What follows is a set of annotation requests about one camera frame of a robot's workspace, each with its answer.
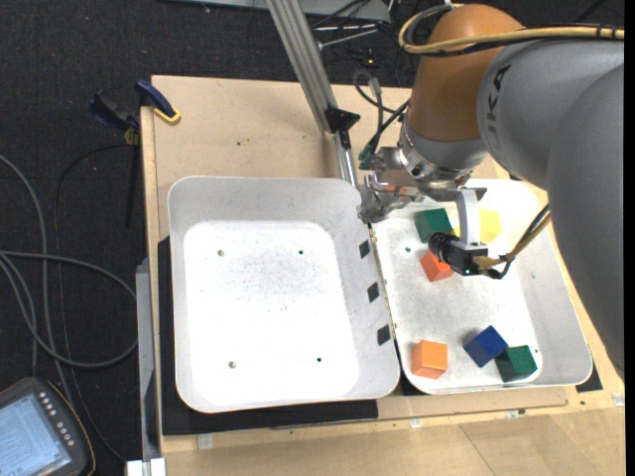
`block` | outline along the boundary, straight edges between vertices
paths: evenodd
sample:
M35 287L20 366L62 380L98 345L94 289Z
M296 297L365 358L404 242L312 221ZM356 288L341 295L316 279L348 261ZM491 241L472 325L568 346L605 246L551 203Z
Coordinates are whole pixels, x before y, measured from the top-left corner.
M538 370L532 350L527 345L508 347L496 356L495 361L503 383L525 379Z
M454 273L448 263L439 261L437 256L430 251L426 252L426 255L422 258L421 266L424 267L424 271L430 282L447 279Z
M487 326L487 328L467 342L463 346L463 349L467 351L467 354L474 360L476 365L483 367L501 354L507 347L507 342L505 342L503 337L496 331L496 328L494 328L494 326Z
M428 243L434 233L451 233L452 225L447 218L444 208L420 211L415 214L415 226L419 238L423 243Z
M413 349L413 374L438 379L447 370L447 346L431 340L420 341Z
M500 215L497 211L478 210L480 219L480 241L482 243L492 243L502 232L500 225ZM460 237L460 228L454 228L454 234Z

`green cube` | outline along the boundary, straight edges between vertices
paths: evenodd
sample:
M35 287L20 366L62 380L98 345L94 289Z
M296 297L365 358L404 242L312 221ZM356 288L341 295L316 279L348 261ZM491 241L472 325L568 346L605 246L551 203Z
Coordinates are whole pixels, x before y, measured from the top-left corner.
M415 225L423 243L428 243L434 233L452 232L452 225L444 208L415 213Z
M529 346L508 347L495 358L503 383L531 376L538 367Z

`black floor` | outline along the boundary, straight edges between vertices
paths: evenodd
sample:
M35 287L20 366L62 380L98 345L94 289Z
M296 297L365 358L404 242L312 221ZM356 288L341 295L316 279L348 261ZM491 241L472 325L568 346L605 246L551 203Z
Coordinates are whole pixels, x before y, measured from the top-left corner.
M416 9L443 0L403 0L394 30ZM624 0L453 0L494 5L521 23L624 24ZM350 83L368 49L385 86L409 86L416 59L388 34L326 50L332 82ZM154 0L0 0L0 155L33 185L42 204L50 253L89 261L134 285L145 255L138 181L132 225L124 225L132 150L97 124L88 101L98 89L134 108L133 84L151 74L295 80L270 15L264 11ZM210 108L210 118L214 117ZM55 205L59 192L56 233ZM36 211L20 180L0 164L0 249L42 250ZM15 260L42 317L42 266ZM62 276L63 288L60 287ZM123 351L136 333L135 304L112 282L91 272L49 265L55 341L72 358L98 361ZM0 278L0 389L31 373L31 336L4 277ZM122 474L80 405L71 372L64 371L95 448L98 474ZM40 353L38 375L58 382L52 360ZM138 459L137 363L134 357L103 371L76 371L94 423L124 459Z

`wooden table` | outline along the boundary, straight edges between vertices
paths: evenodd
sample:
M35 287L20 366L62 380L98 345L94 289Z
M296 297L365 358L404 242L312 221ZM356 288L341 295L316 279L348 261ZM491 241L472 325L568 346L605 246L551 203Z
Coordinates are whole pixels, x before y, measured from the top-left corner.
M171 126L148 108L141 114L160 400L157 244L169 234L170 186L196 175L328 178L337 171L332 140L319 135L297 83L173 76L154 76L152 82L183 115ZM374 133L376 109L352 86L333 91L340 107L362 117L350 135L356 157ZM385 105L397 107L410 90L385 88L382 95ZM391 126L382 143L394 146L398 134L399 125ZM474 176L506 178L489 158ZM361 183L363 174L358 178ZM534 192L545 202L544 192ZM161 435L169 474L625 474L624 384L566 280L602 390L579 393L571 386L416 397L396 390L378 401L377 420Z

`orange cube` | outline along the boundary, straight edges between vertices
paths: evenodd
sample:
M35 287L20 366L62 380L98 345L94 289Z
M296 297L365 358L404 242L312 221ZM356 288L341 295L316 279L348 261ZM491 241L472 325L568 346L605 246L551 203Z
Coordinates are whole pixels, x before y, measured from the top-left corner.
M421 265L428 276L430 282L447 279L454 272L448 263L443 263L430 251L421 260Z
M447 370L447 346L422 340L413 349L413 374L437 379Z

